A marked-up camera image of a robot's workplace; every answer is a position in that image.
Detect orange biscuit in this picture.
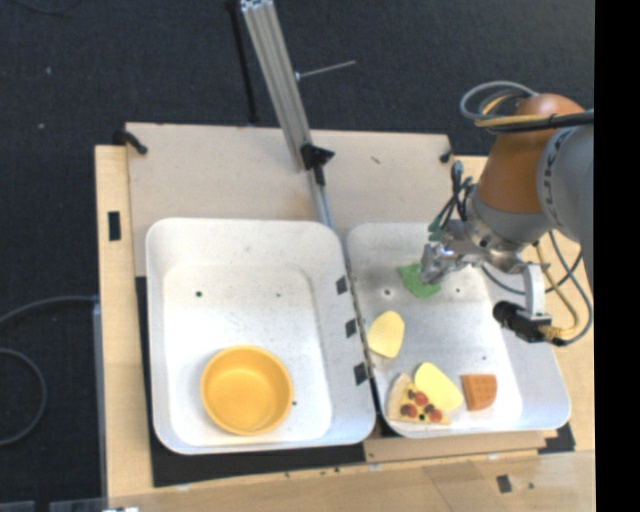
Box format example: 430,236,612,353
460,373,499,412

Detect pale yellow crisp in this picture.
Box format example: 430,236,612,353
367,310,406,360
413,361,466,413

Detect pale cardboard board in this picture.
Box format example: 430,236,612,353
124,122,564,464

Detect white plastic tray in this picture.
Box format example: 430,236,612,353
344,222,572,440
145,217,377,455

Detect green lettuce leaf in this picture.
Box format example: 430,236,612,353
397,262,443,300

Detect pizza slice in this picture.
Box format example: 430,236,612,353
387,372,452,427

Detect black cylinder on white bracket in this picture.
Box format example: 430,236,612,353
492,263,554,344

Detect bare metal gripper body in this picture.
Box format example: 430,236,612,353
433,220,527,275

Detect yellow bowl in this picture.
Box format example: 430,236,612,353
199,345,295,436

